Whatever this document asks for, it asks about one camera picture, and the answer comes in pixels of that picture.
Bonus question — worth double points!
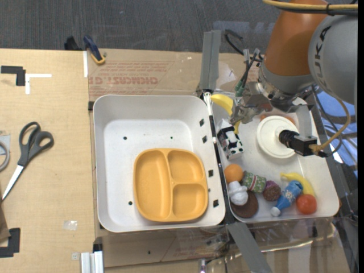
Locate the yellow banana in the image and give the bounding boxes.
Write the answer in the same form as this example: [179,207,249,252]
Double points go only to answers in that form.
[210,93,241,135]
[280,172,316,197]

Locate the orange divided plate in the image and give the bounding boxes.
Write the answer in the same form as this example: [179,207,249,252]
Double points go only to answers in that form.
[133,148,209,223]

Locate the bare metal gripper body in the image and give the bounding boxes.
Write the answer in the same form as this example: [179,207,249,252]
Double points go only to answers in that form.
[238,81,286,111]

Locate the brown round biscuit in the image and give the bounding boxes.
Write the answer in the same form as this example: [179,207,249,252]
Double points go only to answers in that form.
[230,191,259,219]

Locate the black cylinder on white bracket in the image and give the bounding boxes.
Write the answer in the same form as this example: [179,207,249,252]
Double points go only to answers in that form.
[278,104,319,157]

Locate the black and white cow carton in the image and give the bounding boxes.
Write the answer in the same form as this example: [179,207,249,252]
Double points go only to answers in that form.
[216,118,245,160]

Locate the green patterned cupcake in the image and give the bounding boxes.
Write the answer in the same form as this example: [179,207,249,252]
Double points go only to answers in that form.
[241,171,267,194]

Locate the grey tape roll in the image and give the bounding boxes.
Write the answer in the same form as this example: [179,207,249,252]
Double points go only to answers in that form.
[0,139,11,172]

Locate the white toy bottle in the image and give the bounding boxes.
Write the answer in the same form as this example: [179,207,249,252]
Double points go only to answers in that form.
[228,180,249,206]

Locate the blue bottle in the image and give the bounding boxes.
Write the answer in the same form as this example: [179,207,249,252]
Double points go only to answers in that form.
[270,180,304,218]

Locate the white plastic tray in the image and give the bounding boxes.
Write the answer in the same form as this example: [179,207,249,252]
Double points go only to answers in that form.
[93,94,226,233]
[211,94,340,225]

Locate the grey handled scissors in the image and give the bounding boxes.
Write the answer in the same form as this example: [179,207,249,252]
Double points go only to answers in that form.
[1,121,55,202]

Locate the white round plate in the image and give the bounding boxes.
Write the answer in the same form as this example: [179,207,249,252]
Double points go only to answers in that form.
[256,115,300,159]

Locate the orange toy fruit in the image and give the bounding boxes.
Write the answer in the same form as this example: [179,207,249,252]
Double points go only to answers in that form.
[224,163,245,184]

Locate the red toy tomato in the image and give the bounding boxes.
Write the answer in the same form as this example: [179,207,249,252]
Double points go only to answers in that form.
[296,194,318,216]

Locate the purple and brown cupcake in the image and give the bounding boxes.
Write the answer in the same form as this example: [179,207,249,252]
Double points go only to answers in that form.
[262,180,282,202]

